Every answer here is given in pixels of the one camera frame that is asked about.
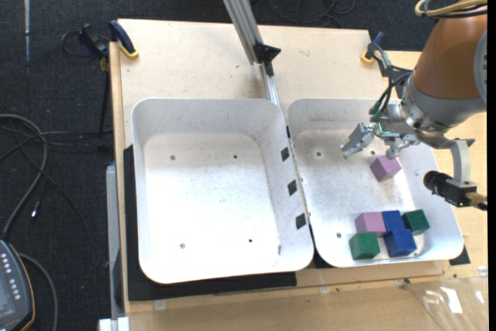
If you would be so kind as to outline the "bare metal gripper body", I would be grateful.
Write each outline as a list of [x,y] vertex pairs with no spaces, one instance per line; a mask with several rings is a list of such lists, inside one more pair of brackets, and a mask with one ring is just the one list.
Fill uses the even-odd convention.
[[383,140],[400,139],[420,142],[431,147],[446,144],[446,126],[435,122],[416,105],[390,103],[374,127],[376,136]]

